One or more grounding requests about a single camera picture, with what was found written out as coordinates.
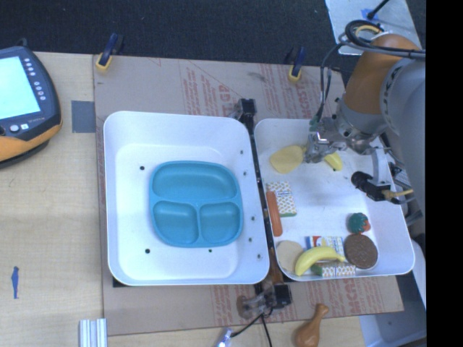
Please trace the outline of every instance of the device button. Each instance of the device button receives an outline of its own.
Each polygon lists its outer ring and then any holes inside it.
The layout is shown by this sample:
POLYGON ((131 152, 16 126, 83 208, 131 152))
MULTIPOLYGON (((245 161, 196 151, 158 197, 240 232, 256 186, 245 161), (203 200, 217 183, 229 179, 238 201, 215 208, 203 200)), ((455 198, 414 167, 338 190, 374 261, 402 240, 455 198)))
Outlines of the device button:
POLYGON ((9 127, 9 131, 11 132, 18 132, 20 130, 20 127, 16 124, 13 124, 9 127))

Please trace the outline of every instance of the white tray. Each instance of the white tray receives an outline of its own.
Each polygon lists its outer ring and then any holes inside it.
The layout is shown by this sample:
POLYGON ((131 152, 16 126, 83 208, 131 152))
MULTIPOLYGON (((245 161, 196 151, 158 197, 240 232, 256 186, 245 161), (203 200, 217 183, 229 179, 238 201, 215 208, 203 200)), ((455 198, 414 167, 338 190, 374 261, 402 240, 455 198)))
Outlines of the white tray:
POLYGON ((120 111, 103 127, 108 259, 129 286, 254 284, 268 273, 263 213, 249 134, 226 117, 120 111), (151 223, 148 185, 154 168, 175 160, 220 163, 236 176, 243 227, 230 244, 173 247, 151 223))
MULTIPOLYGON (((374 202, 355 189, 350 181, 356 171, 373 175, 370 156, 360 156, 352 150, 339 152, 344 164, 341 171, 333 171, 325 162, 303 163, 287 174, 272 167, 270 156, 277 150, 306 144, 309 126, 307 119, 264 119, 255 127, 264 188, 268 182, 288 181, 297 209, 295 216, 281 218, 283 234, 274 237, 275 245, 292 240, 305 248, 306 236, 341 236, 344 239, 350 234, 347 218, 352 213, 362 212, 371 224, 371 229, 362 235, 369 236, 377 246, 378 261, 369 270, 357 269, 356 277, 400 275, 411 271, 415 253, 401 207, 390 202, 374 202)), ((281 270, 293 280, 325 279, 311 272, 297 276, 281 270)))

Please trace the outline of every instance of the blue and yellow clamp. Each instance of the blue and yellow clamp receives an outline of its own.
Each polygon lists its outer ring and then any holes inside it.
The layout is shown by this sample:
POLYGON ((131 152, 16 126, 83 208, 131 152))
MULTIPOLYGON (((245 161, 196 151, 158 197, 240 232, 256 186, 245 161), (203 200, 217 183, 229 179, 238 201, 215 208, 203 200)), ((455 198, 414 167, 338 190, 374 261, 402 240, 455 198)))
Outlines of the blue and yellow clamp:
POLYGON ((291 82, 297 82, 301 78, 302 63, 305 59, 305 47, 300 46, 299 50, 295 52, 294 48, 286 55, 285 62, 292 64, 289 68, 288 79, 291 82))
POLYGON ((124 36, 112 33, 103 53, 98 56, 95 63, 96 68, 106 71, 113 59, 113 55, 118 54, 124 46, 124 36))

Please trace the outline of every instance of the blue plate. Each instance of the blue plate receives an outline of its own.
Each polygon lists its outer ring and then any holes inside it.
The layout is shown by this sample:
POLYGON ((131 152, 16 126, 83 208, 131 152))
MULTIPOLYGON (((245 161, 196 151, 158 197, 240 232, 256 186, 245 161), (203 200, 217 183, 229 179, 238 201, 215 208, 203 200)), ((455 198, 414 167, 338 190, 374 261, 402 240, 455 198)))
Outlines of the blue plate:
POLYGON ((241 192, 236 177, 223 165, 162 163, 151 175, 149 194, 154 229, 167 244, 217 247, 241 234, 241 192))

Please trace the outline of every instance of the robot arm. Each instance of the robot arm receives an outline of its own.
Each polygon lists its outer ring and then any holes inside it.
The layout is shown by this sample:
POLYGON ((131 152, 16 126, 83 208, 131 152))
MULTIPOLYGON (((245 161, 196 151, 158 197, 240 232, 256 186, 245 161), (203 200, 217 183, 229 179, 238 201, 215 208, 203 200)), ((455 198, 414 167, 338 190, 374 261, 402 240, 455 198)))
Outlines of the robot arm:
POLYGON ((381 49, 361 55, 336 113, 310 130, 305 161, 317 163, 347 147, 375 157, 378 150, 371 142, 389 128, 399 138, 404 166, 424 215, 424 56, 407 55, 422 51, 408 39, 390 33, 378 35, 369 47, 381 49), (389 54, 387 48, 399 55, 389 54))

